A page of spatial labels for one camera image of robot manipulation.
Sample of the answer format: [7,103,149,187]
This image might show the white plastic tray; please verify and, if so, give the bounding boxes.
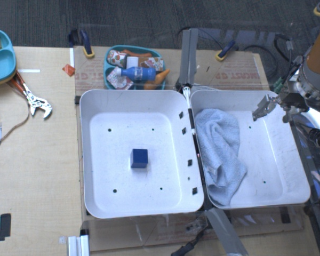
[79,89,205,220]
[189,90,311,211]

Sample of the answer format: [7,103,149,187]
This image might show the teal divided plate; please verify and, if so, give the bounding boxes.
[103,44,167,91]

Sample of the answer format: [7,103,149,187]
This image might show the small red square piece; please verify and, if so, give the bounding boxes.
[61,63,76,77]

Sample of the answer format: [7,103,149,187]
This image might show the white cup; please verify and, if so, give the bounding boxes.
[126,56,139,70]

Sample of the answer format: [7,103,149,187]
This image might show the orange carrot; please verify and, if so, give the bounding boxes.
[143,68,171,91]

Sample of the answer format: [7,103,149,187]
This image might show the blue divided plate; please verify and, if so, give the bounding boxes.
[0,28,18,88]

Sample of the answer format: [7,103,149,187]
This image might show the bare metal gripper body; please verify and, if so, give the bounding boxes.
[276,81,320,114]

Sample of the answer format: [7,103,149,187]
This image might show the white packet with red print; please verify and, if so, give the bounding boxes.
[106,67,134,91]

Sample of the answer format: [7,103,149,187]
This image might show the orange sausage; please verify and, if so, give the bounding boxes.
[121,49,153,59]

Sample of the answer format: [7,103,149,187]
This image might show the light blue towel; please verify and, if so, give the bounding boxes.
[195,108,248,207]

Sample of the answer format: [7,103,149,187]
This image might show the blue bottle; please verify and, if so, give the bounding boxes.
[120,66,157,82]

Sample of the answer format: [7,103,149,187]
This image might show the white can with fruit print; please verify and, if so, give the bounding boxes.
[107,49,127,69]

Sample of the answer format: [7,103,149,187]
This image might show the brown cardboard board red print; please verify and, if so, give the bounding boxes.
[74,45,305,252]

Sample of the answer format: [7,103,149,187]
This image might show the orange handled metal pliers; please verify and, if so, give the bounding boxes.
[7,70,53,120]

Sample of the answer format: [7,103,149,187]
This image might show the brown and white printed carton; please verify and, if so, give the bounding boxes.
[138,57,165,72]

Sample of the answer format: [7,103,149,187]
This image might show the blue cube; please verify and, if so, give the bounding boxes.
[130,148,149,169]

